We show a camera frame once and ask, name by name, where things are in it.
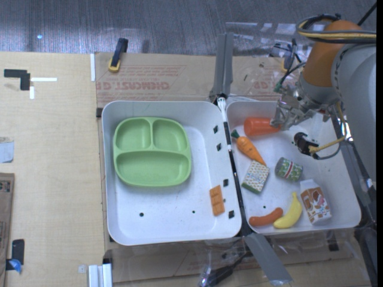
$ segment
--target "toy carrot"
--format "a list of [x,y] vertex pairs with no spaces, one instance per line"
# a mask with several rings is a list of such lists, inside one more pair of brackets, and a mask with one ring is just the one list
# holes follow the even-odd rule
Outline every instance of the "toy carrot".
[[242,153],[247,155],[252,160],[256,160],[262,165],[266,166],[265,161],[250,139],[248,139],[246,136],[240,136],[236,130],[232,132],[232,137],[236,138],[237,147]]

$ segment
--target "gray floor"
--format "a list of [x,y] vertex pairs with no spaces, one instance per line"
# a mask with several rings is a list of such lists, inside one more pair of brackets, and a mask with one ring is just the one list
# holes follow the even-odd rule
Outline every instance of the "gray floor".
[[[322,13],[358,22],[376,0],[0,0],[0,50],[55,53],[114,51],[215,55],[217,34],[240,28],[235,54],[266,54],[289,41],[281,24]],[[239,25],[237,23],[256,23]],[[262,28],[270,27],[266,32]],[[363,27],[376,30],[376,10]]]

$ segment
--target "wooden surface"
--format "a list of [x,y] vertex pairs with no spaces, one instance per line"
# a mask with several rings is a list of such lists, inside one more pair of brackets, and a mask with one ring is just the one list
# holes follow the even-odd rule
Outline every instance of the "wooden surface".
[[[0,137],[14,139],[15,173],[10,241],[25,240],[21,274],[8,271],[6,286],[87,285],[80,265],[101,264],[105,252],[95,83],[90,57],[81,54],[0,53],[3,69],[25,69],[35,99],[20,80],[0,76]],[[291,286],[369,286],[360,252],[352,258],[288,265]],[[116,286],[196,286],[198,277],[173,277]],[[261,269],[236,271],[219,286],[270,286]]]

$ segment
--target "banana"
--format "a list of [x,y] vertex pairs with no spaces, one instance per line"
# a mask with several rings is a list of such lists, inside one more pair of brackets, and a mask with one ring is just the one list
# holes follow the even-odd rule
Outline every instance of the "banana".
[[287,213],[275,220],[273,226],[275,228],[289,228],[292,227],[299,219],[302,213],[302,204],[297,198],[297,193],[293,192],[293,201],[291,202],[290,208]]

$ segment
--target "black and yellow clamp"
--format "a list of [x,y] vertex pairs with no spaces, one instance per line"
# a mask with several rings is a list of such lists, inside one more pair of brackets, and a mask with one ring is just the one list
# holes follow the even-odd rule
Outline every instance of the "black and yellow clamp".
[[110,72],[118,72],[120,70],[120,54],[121,52],[126,53],[127,52],[127,43],[128,40],[126,38],[119,38],[117,46],[115,47],[115,52],[113,57],[110,59],[108,64],[108,70]]

